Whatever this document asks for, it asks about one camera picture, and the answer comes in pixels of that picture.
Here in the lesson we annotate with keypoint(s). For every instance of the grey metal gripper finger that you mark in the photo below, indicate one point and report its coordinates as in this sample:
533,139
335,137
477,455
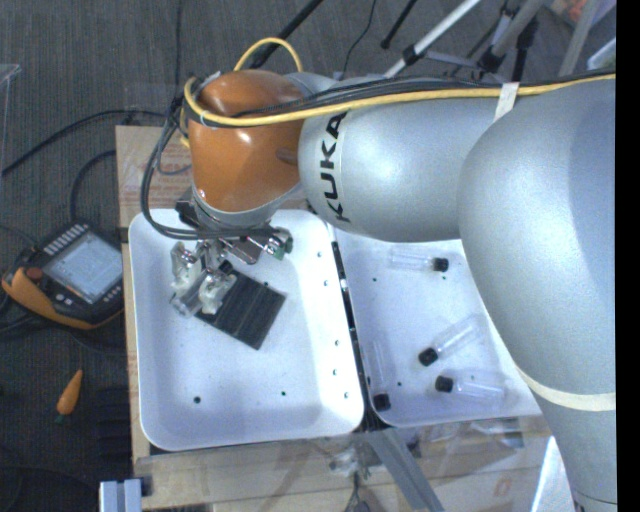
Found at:
215,292
183,272

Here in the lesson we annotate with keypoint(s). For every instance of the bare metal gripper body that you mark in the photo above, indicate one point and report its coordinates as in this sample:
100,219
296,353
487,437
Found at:
240,244

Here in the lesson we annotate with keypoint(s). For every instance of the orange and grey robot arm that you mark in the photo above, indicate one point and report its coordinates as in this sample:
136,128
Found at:
410,165

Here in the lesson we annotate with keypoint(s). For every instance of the white plastic tray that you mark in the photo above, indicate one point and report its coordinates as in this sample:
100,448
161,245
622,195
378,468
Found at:
415,300
240,380

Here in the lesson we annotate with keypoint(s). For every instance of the orange carrot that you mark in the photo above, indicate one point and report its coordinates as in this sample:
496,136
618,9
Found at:
70,395

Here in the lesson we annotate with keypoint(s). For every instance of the clear bottle with black cap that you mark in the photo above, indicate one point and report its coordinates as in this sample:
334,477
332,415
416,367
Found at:
415,260
472,386
378,370
447,342

